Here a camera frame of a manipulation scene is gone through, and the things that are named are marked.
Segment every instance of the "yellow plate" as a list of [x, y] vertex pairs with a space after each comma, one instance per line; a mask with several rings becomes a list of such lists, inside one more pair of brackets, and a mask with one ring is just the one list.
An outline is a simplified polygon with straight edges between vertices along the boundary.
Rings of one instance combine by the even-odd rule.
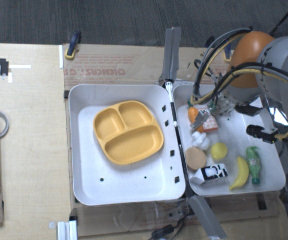
[[159, 151], [164, 143], [155, 117], [136, 100], [101, 110], [95, 115], [93, 127], [104, 154], [118, 165], [145, 159]]

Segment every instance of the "green bottle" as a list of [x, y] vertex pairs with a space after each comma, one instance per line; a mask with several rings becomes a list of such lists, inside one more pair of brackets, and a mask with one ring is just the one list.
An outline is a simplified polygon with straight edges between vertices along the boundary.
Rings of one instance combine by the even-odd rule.
[[260, 185], [259, 172], [261, 170], [258, 148], [255, 146], [249, 146], [246, 149], [246, 161], [249, 168], [249, 173], [252, 176], [252, 184], [254, 186]]

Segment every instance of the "bottle cap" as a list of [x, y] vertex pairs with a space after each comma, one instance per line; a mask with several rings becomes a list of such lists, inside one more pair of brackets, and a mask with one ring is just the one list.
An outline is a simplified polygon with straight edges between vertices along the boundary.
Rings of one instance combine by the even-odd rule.
[[259, 185], [260, 184], [260, 179], [259, 178], [252, 178], [252, 184], [253, 185]]

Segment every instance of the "gray carpet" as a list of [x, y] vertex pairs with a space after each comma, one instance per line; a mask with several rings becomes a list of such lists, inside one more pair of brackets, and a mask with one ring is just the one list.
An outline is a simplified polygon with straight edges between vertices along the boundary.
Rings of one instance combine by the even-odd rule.
[[[0, 0], [0, 43], [164, 46], [165, 29], [182, 27], [181, 47], [252, 26], [270, 32], [288, 0]], [[288, 35], [288, 18], [274, 37]]]

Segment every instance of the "black bracket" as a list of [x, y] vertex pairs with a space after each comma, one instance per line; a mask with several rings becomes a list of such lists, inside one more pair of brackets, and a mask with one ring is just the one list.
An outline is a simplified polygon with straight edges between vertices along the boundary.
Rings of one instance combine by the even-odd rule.
[[0, 58], [0, 75], [8, 76], [9, 72], [9, 61], [6, 61], [5, 58]]
[[251, 117], [254, 117], [255, 115], [259, 114], [262, 111], [262, 109], [263, 109], [262, 107], [255, 107], [251, 105], [243, 105], [243, 106], [236, 105], [235, 106], [235, 110], [238, 113], [251, 116]]
[[251, 124], [246, 128], [246, 133], [254, 138], [262, 139], [266, 143], [272, 144], [277, 141], [274, 137], [278, 132], [277, 130], [272, 133], [267, 133], [263, 130], [265, 130], [263, 127]]
[[68, 99], [69, 97], [69, 90], [64, 90], [64, 99]]

